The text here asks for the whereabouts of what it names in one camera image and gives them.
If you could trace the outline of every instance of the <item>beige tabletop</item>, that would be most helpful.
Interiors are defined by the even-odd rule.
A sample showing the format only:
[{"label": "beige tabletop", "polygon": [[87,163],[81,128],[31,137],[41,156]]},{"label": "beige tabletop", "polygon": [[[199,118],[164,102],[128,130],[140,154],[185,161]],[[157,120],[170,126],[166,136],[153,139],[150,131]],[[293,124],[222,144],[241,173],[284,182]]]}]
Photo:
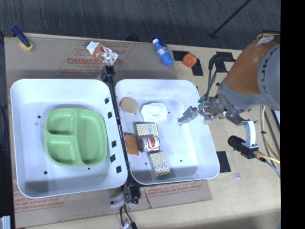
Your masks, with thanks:
[{"label": "beige tabletop", "polygon": [[[27,34],[29,37],[42,37],[36,34]],[[56,39],[71,39],[69,37],[48,36],[49,40]],[[105,42],[117,42],[111,40],[104,40]],[[145,53],[145,45],[149,43],[135,42],[135,47],[139,47],[139,53]],[[236,59],[241,51],[230,49],[216,49],[216,48],[202,48],[192,46],[178,46],[168,45],[168,49],[172,54],[173,51],[188,51],[196,55],[200,59],[203,70],[203,76],[194,76],[191,68],[188,68],[180,61],[175,61],[171,68],[160,66],[164,71],[161,74],[164,79],[185,79],[194,83],[198,87],[200,96],[205,94],[208,81],[208,62],[216,52],[231,52]],[[152,57],[151,52],[147,52],[147,63],[149,58]],[[134,55],[127,54],[124,59],[128,57],[135,57]],[[22,65],[13,67],[13,57],[6,55],[6,71],[8,87],[17,79],[25,77],[25,72],[22,72]],[[138,63],[145,64],[145,61],[137,59]],[[40,75],[41,78],[47,77],[48,67],[56,64],[56,60],[51,62],[51,58],[44,58],[46,65],[39,68],[33,66],[33,69],[28,70],[32,75]],[[225,66],[229,70],[232,62],[226,62]],[[123,78],[126,73],[119,73],[118,76]],[[143,78],[143,73],[139,75],[133,73],[133,76]],[[151,74],[154,77],[155,72],[151,69]],[[219,73],[216,82],[221,82],[225,77],[225,73]],[[210,95],[214,96],[217,87],[214,85],[210,91]],[[242,114],[244,119],[260,120],[260,107],[254,107],[250,112]],[[214,141],[216,151],[225,151],[231,172],[220,173],[217,177],[209,179],[208,185],[212,195],[212,199],[208,201],[201,201],[195,203],[186,203],[181,205],[146,209],[140,211],[129,212],[130,217],[136,223],[139,229],[274,229],[277,227],[280,211],[281,211],[281,186],[280,178],[278,175],[263,162],[257,159],[246,159],[241,156],[237,151],[228,145],[227,140],[230,136],[236,135],[245,139],[245,129],[243,126],[235,126],[228,120],[215,119],[209,124],[212,138]],[[256,127],[256,143],[260,146],[260,151],[265,153],[264,144],[261,136],[260,121],[255,124]],[[272,138],[272,130],[269,129],[265,123],[267,138],[271,146],[276,146]],[[40,229],[57,229],[57,228],[107,228],[107,229],[120,229],[122,228],[120,215],[108,215],[102,217],[95,217],[90,219],[80,219],[62,223],[54,223],[49,225],[35,226],[31,228]]]}]

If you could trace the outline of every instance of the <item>green divided plate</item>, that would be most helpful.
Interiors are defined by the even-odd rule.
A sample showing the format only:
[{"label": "green divided plate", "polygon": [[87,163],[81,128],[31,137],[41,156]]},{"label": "green divided plate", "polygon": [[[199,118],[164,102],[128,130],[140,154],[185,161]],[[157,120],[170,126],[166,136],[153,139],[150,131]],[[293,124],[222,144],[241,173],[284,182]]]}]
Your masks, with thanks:
[{"label": "green divided plate", "polygon": [[45,145],[48,157],[58,165],[97,165],[108,150],[104,119],[88,109],[55,109],[46,119]]}]

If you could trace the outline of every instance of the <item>plastic bottle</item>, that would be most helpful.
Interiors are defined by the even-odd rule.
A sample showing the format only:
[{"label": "plastic bottle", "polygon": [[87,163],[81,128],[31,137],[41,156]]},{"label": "plastic bottle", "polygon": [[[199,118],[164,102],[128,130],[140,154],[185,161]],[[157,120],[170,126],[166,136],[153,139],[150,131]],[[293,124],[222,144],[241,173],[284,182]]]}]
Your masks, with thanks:
[{"label": "plastic bottle", "polygon": [[170,66],[173,64],[174,59],[171,57],[170,53],[167,51],[166,47],[162,46],[158,39],[153,40],[153,44],[157,48],[157,54],[162,59],[165,66]]}]

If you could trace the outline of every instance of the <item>patterned box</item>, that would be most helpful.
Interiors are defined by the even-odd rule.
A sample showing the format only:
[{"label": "patterned box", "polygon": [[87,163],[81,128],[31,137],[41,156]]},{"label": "patterned box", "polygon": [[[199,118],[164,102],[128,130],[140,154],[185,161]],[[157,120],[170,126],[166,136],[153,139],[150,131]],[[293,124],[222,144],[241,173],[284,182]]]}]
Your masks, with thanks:
[{"label": "patterned box", "polygon": [[157,136],[159,137],[158,126],[156,123],[135,124],[138,137]]},{"label": "patterned box", "polygon": [[161,177],[171,173],[163,152],[150,154],[148,155],[148,158],[152,165],[153,173],[156,177]]}]

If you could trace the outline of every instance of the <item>can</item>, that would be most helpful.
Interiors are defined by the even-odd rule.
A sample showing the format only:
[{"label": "can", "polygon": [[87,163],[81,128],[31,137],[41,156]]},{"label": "can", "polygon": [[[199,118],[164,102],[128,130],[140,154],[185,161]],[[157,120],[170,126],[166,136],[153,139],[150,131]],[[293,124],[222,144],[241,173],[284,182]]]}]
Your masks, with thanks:
[{"label": "can", "polygon": [[140,152],[157,151],[160,148],[160,139],[157,136],[147,136],[138,138],[138,148]]}]

